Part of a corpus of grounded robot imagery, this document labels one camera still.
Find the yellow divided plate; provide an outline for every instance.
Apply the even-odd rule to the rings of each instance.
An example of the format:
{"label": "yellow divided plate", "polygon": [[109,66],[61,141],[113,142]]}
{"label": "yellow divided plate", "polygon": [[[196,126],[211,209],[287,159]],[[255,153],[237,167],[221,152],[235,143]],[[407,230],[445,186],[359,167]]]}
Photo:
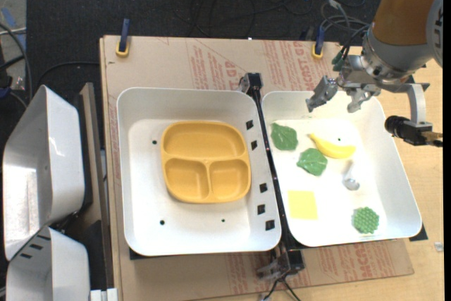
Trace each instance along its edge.
{"label": "yellow divided plate", "polygon": [[171,124],[161,138],[161,161],[166,187],[180,201],[232,202],[251,185],[245,139],[227,123]]}

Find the metal stand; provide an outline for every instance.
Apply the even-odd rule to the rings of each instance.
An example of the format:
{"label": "metal stand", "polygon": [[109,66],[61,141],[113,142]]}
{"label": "metal stand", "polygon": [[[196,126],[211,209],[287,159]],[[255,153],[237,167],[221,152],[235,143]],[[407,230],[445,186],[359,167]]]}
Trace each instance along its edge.
{"label": "metal stand", "polygon": [[[94,86],[86,83],[73,101],[80,115],[82,154],[86,189],[85,201],[80,212],[62,224],[52,227],[68,237],[81,242],[88,251],[89,277],[92,290],[108,290],[114,287],[113,259],[109,233],[109,213],[101,166],[99,127],[95,108]],[[110,296],[102,300],[114,301]]]}
{"label": "metal stand", "polygon": [[260,73],[246,73],[240,80],[238,90],[249,95],[257,106],[259,112],[260,126],[265,142],[266,155],[268,157],[269,167],[273,176],[274,191],[276,193],[277,204],[279,208],[280,224],[282,226],[282,239],[271,255],[272,262],[265,267],[257,270],[260,278],[274,281],[277,278],[296,274],[305,268],[302,257],[302,249],[306,248],[295,240],[288,227],[285,207],[283,206],[282,193],[274,166],[273,156],[269,149],[268,133],[266,132],[263,111],[261,110],[260,89],[263,87]]}

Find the hole in tray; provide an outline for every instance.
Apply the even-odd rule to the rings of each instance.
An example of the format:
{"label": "hole in tray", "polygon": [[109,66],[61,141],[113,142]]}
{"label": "hole in tray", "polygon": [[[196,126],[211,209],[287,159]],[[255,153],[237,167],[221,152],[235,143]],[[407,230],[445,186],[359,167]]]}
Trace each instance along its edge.
{"label": "hole in tray", "polygon": [[273,219],[270,219],[269,221],[266,221],[266,224],[265,224],[265,230],[266,231],[272,230],[275,227],[276,227],[276,223],[274,222]]}
{"label": "hole in tray", "polygon": [[34,244],[34,243],[31,244],[30,247],[31,247],[31,248],[34,248],[35,250],[39,250],[39,251],[42,250],[42,248],[43,248],[42,246],[36,245],[36,244]]}
{"label": "hole in tray", "polygon": [[264,214],[266,212],[264,204],[259,204],[257,206],[257,214]]}

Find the black cable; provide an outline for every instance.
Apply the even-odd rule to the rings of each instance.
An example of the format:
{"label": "black cable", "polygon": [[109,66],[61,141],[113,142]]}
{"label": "black cable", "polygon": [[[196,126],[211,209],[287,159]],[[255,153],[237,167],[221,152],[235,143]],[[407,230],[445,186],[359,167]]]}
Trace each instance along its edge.
{"label": "black cable", "polygon": [[[198,5],[197,7],[196,7],[196,9],[194,9],[194,3],[195,3],[195,1],[196,0],[192,0],[191,1],[191,7],[190,7],[190,9],[191,9],[191,16],[190,16],[190,22],[189,22],[189,24],[190,24],[190,31],[189,31],[189,35],[191,35],[191,33],[192,33],[192,31],[194,30],[194,28],[197,28],[203,35],[206,35],[207,37],[210,37],[211,36],[211,31],[212,31],[212,28],[215,26],[215,27],[218,27],[218,26],[221,26],[221,25],[223,25],[224,24],[224,21],[221,23],[221,24],[215,24],[215,25],[213,25],[212,24],[212,15],[213,15],[213,13],[215,13],[215,9],[210,9],[210,12],[209,12],[209,14],[210,14],[210,16],[209,16],[209,23],[208,23],[208,25],[200,25],[199,23],[198,23],[198,19],[199,19],[199,15],[200,15],[200,11],[201,11],[201,7],[204,5],[204,2],[205,2],[205,0],[201,0],[201,2],[200,2],[200,5]],[[273,10],[276,10],[276,9],[278,9],[278,8],[284,8],[286,11],[288,11],[289,13],[291,13],[291,14],[293,14],[294,16],[303,16],[303,15],[305,15],[305,14],[307,14],[308,12],[310,12],[311,11],[311,9],[312,9],[312,6],[313,6],[313,1],[312,0],[310,0],[310,2],[309,2],[309,7],[308,7],[308,9],[307,10],[305,10],[305,11],[302,11],[302,12],[298,12],[298,11],[294,11],[294,10],[292,10],[291,8],[290,8],[290,4],[292,4],[294,1],[296,1],[296,0],[267,0],[267,1],[270,1],[272,4],[274,4],[274,5],[272,5],[272,6],[269,6],[269,7],[266,7],[266,8],[263,8],[263,9],[259,9],[259,10],[256,10],[255,8],[255,4],[254,4],[254,2],[253,2],[253,0],[248,0],[248,2],[251,4],[251,6],[252,6],[252,9],[253,9],[253,11],[252,12],[250,12],[250,13],[245,13],[245,14],[240,14],[239,16],[235,16],[235,17],[232,17],[232,18],[228,18],[227,20],[226,20],[226,22],[230,22],[230,21],[232,21],[232,20],[236,20],[236,19],[239,19],[239,18],[244,18],[244,17],[251,17],[251,23],[250,23],[250,25],[249,25],[249,29],[248,29],[248,31],[247,31],[247,34],[249,34],[250,33],[250,30],[252,29],[252,27],[253,27],[253,25],[254,25],[254,19],[255,19],[255,16],[256,15],[258,15],[258,14],[262,14],[262,13],[265,13],[265,12],[269,12],[269,11],[273,11]],[[215,6],[217,6],[217,4],[218,4],[218,0],[214,0],[213,1],[213,7],[215,7]],[[183,22],[185,22],[185,23],[188,23],[188,21],[186,20],[186,19],[184,19],[180,14],[178,14],[176,11],[175,11],[175,6],[173,5],[173,9],[174,9],[174,13],[175,13],[175,16],[177,17],[177,18],[179,18],[179,19],[181,19]]]}
{"label": "black cable", "polygon": [[274,290],[276,289],[276,286],[279,283],[279,281],[280,281],[279,278],[274,281],[273,287],[269,290],[269,293],[265,297],[263,297],[261,301],[266,301],[267,299],[269,299],[269,297],[273,294]]}
{"label": "black cable", "polygon": [[[213,3],[211,4],[211,7],[210,7],[210,14],[209,14],[209,31],[210,31],[209,36],[210,37],[212,37],[211,30],[213,28],[212,23],[213,23],[214,9],[215,9],[216,4],[218,2],[219,2],[219,0],[214,0]],[[245,35],[243,36],[244,38],[248,38],[249,37],[249,33],[250,33],[252,27],[254,26],[254,22],[255,22],[255,14],[254,14],[255,13],[255,4],[254,4],[254,2],[252,0],[248,0],[248,2],[251,4],[253,11],[249,14],[251,16],[251,22],[250,22],[249,27],[247,28],[247,31],[246,31]]]}
{"label": "black cable", "polygon": [[44,78],[45,75],[47,75],[48,73],[52,72],[53,70],[55,70],[57,68],[64,67],[64,66],[100,66],[100,64],[91,62],[91,61],[68,61],[65,63],[56,64],[55,66],[52,66],[52,67],[46,69],[43,72],[43,74],[41,74],[41,76],[39,77],[39,79],[37,80],[37,83],[36,83],[36,91],[37,91],[37,88],[39,87],[39,85],[41,84],[42,78]]}
{"label": "black cable", "polygon": [[347,55],[351,48],[351,43],[354,38],[359,35],[361,32],[366,31],[368,29],[369,25],[365,25],[364,27],[361,27],[360,29],[357,29],[354,33],[351,34],[349,40],[346,42],[346,44],[342,47],[341,53],[343,54],[342,58],[346,59]]}
{"label": "black cable", "polygon": [[[251,25],[249,26],[249,30],[248,30],[248,32],[247,32],[247,34],[249,34],[250,28],[252,28],[252,26],[253,26],[253,22],[254,22],[255,15],[260,14],[260,13],[265,13],[265,12],[267,12],[267,11],[275,10],[275,9],[277,9],[277,8],[280,8],[280,7],[283,7],[283,6],[284,6],[284,3],[283,3],[284,0],[266,0],[266,1],[269,1],[271,4],[276,4],[276,5],[275,5],[275,6],[271,6],[271,7],[269,7],[269,8],[264,8],[264,9],[261,9],[261,10],[256,11],[256,10],[255,10],[255,4],[254,4],[254,2],[253,2],[252,0],[248,0],[248,2],[249,2],[249,3],[251,4],[251,6],[252,6],[252,12],[250,12],[250,13],[244,13],[244,14],[240,14],[239,16],[234,16],[234,17],[228,18],[227,20],[224,20],[223,22],[217,23],[217,24],[215,24],[215,25],[213,25],[212,22],[211,22],[211,15],[212,15],[212,13],[214,12],[214,9],[211,9],[211,8],[210,8],[210,12],[209,12],[209,13],[210,13],[209,23],[206,24],[206,25],[200,25],[198,22],[196,22],[196,23],[195,23],[195,27],[196,27],[203,35],[205,35],[205,36],[207,36],[207,37],[210,37],[210,36],[211,36],[211,30],[212,30],[213,27],[224,26],[225,23],[229,23],[230,21],[237,20],[237,19],[241,19],[241,18],[244,18],[244,17],[251,17],[251,19],[252,19]],[[218,3],[218,0],[213,0],[213,2],[212,2],[213,7],[214,7],[214,6],[217,6],[217,3]],[[183,21],[184,23],[192,24],[192,21],[191,21],[191,20],[187,20],[187,19],[183,18],[183,17],[176,11],[175,0],[173,0],[172,9],[173,9],[173,12],[174,12],[174,14],[175,14],[175,16],[176,16],[177,18],[179,18],[179,19],[180,19],[181,21]]]}
{"label": "black cable", "polygon": [[0,65],[0,71],[11,67],[13,64],[16,64],[17,62],[21,61],[22,59],[24,59],[23,55],[12,58],[10,61],[7,61]]}
{"label": "black cable", "polygon": [[269,293],[266,294],[265,297],[263,297],[263,299],[261,301],[266,301],[267,299],[269,299],[269,297],[273,294],[273,292],[276,290],[276,286],[279,282],[283,283],[285,285],[285,287],[287,288],[288,291],[290,291],[290,293],[292,294],[292,296],[297,300],[297,301],[301,301],[300,298],[298,298],[298,296],[295,294],[295,292],[293,291],[293,289],[290,287],[290,285],[288,285],[288,282],[285,280],[286,276],[282,276],[280,278],[278,278],[277,280],[274,281],[273,287],[271,287],[271,289],[269,290]]}
{"label": "black cable", "polygon": [[11,95],[12,98],[16,99],[20,104],[22,104],[23,108],[27,108],[27,104],[16,93],[11,92],[9,95]]}
{"label": "black cable", "polygon": [[298,296],[295,294],[295,292],[294,292],[293,289],[290,287],[290,285],[288,285],[288,282],[285,280],[285,278],[282,280],[282,282],[283,282],[284,285],[287,287],[288,291],[290,291],[290,293],[293,295],[293,297],[294,297],[297,301],[301,301],[301,299],[298,298]]}
{"label": "black cable", "polygon": [[[335,26],[335,24],[340,24],[340,23],[346,23],[345,19],[340,19],[340,16],[331,16],[328,18],[329,20],[333,20],[333,23],[329,22],[329,20],[325,19],[322,23],[321,23],[321,27],[324,29],[324,32],[326,32],[329,28]],[[368,24],[365,22],[362,22],[359,19],[353,18],[353,17],[348,17],[350,24],[358,24],[358,25],[365,25],[367,26]]]}
{"label": "black cable", "polygon": [[341,25],[341,24],[335,22],[331,17],[329,17],[329,16],[326,15],[326,13],[324,12],[324,8],[325,8],[327,5],[330,5],[329,0],[325,1],[325,2],[321,5],[320,13],[321,13],[321,15],[323,16],[323,18],[326,19],[330,24],[333,24],[334,26],[340,28],[341,30],[346,30],[347,32],[350,32],[350,30],[352,30],[352,29],[350,28],[349,18],[347,17],[347,14],[346,14],[346,12],[343,10],[343,8],[340,6],[340,7],[338,8],[338,10],[341,12],[341,14],[343,15],[343,18],[344,18],[345,21],[346,21],[346,25],[347,25],[346,27],[344,27],[343,25]]}
{"label": "black cable", "polygon": [[28,76],[28,92],[29,92],[29,99],[28,102],[30,103],[31,99],[33,98],[33,83],[32,83],[32,76],[31,76],[31,69],[30,69],[30,62],[28,61],[27,53],[25,49],[23,48],[22,43],[20,42],[19,38],[17,38],[17,35],[13,33],[10,27],[4,25],[2,22],[0,22],[0,27],[3,28],[7,33],[13,38],[14,42],[18,45],[20,52],[22,53],[23,59],[25,60],[25,69]]}

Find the wooden table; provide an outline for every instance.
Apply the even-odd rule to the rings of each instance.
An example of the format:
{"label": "wooden table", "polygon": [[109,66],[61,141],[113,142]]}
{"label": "wooden table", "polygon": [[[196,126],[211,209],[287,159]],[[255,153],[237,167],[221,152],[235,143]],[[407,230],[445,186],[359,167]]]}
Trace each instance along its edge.
{"label": "wooden table", "polygon": [[[109,180],[113,179],[113,148],[111,144],[111,96],[108,88],[120,82],[119,77],[109,76],[106,71],[108,60],[101,56],[102,91],[104,96],[104,122],[106,136],[106,156]],[[180,82],[183,74],[176,75]],[[434,125],[434,130],[443,131],[443,70],[435,61],[430,61],[427,68],[420,69],[414,75],[417,82],[428,82],[431,86],[426,90],[427,121]],[[161,87],[159,81],[148,86]],[[392,94],[383,91],[378,97],[382,103],[386,116],[398,115],[410,118],[409,101],[406,94]],[[427,240],[405,240],[407,251],[412,261],[414,273],[408,276],[381,278],[376,280],[339,283],[334,285],[315,286],[295,289],[302,301],[327,300],[366,300],[366,301],[393,301],[393,300],[444,300],[444,252],[440,251],[444,241],[443,235],[443,149],[437,147],[414,147],[400,139],[396,139],[402,163],[409,178],[414,196],[421,212],[423,223],[427,232]],[[116,207],[118,195],[115,195],[114,185],[109,183],[109,204],[111,222],[111,246],[113,249],[113,268],[115,287],[119,289],[122,300],[122,286],[130,280],[130,275],[121,270],[121,259],[128,257],[121,251],[121,235],[118,234],[118,224],[122,222],[121,208]],[[183,286],[188,289],[190,283]],[[149,295],[148,300],[156,300]],[[236,295],[220,298],[204,299],[208,301],[257,301],[257,294]],[[289,301],[292,296],[283,291],[276,291],[271,301]]]}

